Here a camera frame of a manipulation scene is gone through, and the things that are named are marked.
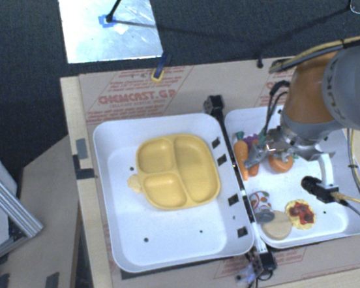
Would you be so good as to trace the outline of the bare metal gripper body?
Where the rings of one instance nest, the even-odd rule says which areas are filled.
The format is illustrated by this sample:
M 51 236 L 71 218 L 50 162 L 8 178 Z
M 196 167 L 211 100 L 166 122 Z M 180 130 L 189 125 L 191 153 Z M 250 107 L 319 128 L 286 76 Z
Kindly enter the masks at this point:
M 316 161 L 321 154 L 324 154 L 317 148 L 317 145 L 325 140 L 329 133 L 330 130 L 324 130 L 318 134 L 303 137 L 287 125 L 279 125 L 268 130 L 266 137 L 261 139 L 258 145 L 260 148 L 267 148 L 268 155 L 288 151 L 306 161 Z

